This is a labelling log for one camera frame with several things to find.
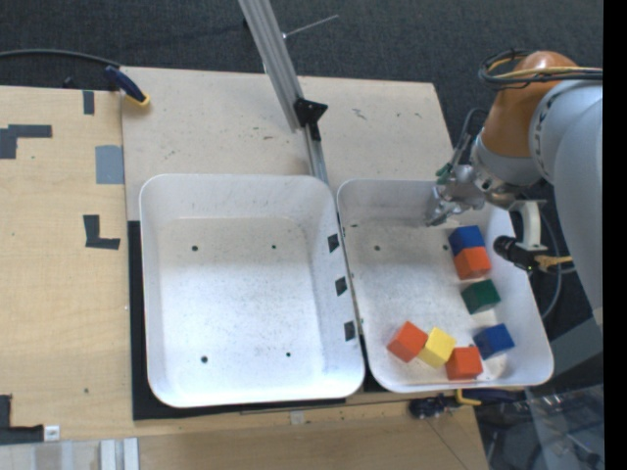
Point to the blue cube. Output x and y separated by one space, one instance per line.
494 341
465 238

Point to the white plastic tray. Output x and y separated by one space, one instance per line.
245 292
411 287

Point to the pale wood board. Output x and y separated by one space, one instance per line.
220 130

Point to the orange cube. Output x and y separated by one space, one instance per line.
407 342
464 363
472 263

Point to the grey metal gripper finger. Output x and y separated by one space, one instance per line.
434 216
453 209

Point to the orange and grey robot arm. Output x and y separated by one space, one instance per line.
563 130

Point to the yellow cube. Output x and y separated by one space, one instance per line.
437 347

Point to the black cylinder on white bracket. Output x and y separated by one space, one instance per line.
514 251

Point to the green cube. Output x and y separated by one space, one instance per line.
480 296

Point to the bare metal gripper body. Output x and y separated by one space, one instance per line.
467 189

